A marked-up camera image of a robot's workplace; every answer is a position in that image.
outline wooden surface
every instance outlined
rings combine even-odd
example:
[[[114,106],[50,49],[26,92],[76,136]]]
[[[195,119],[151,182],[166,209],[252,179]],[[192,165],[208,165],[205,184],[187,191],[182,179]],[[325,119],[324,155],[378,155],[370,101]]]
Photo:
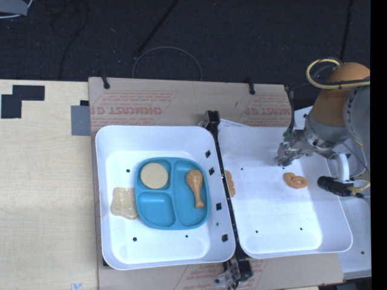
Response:
[[[44,85],[22,118],[0,119],[0,288],[98,289],[91,139],[71,135],[71,105],[87,82]]]

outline white tray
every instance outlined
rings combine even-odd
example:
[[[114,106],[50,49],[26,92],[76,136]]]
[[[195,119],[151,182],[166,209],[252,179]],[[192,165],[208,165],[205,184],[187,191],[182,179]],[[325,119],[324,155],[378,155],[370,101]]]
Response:
[[[340,199],[317,186],[318,177],[330,176],[325,159],[314,153],[277,166],[283,132],[232,126],[220,131],[224,169],[235,185],[231,202],[241,248],[257,259],[348,250],[353,238]],[[285,172],[305,177],[308,186],[289,187]]]
[[[107,126],[96,135],[96,152],[102,254],[109,266],[126,270],[223,262],[233,256],[235,238],[210,132],[197,126]],[[139,217],[129,220],[111,213],[113,190],[134,187],[138,165],[154,157],[186,158],[206,172],[210,213],[200,227],[161,230],[145,225]]]

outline black floor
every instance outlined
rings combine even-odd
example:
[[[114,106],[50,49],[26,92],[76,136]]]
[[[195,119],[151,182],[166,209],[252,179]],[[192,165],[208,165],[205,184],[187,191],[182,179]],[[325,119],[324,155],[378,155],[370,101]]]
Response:
[[[0,13],[0,79],[290,86],[320,58],[370,68],[371,0],[34,0],[26,16],[9,15]],[[295,108],[318,92],[295,90]]]

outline brown drumstick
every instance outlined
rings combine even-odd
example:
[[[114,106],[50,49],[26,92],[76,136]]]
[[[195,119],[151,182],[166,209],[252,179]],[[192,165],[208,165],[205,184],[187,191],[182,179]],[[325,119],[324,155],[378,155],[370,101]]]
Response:
[[[195,208],[204,207],[204,203],[200,198],[200,189],[203,184],[203,174],[199,170],[190,170],[186,175],[186,183],[192,190],[195,197]]]

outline blue tray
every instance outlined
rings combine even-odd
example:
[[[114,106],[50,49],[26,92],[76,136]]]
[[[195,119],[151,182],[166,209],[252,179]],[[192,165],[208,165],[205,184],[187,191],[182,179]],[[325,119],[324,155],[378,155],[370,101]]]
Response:
[[[168,172],[168,181],[160,189],[150,189],[141,182],[141,170],[149,163],[159,163]],[[200,190],[203,208],[195,208],[194,193],[186,183],[186,174],[193,169],[203,174]],[[135,174],[135,201],[138,216],[150,227],[165,230],[197,228],[204,224],[209,216],[210,196],[206,174],[199,164],[189,159],[144,160]]]

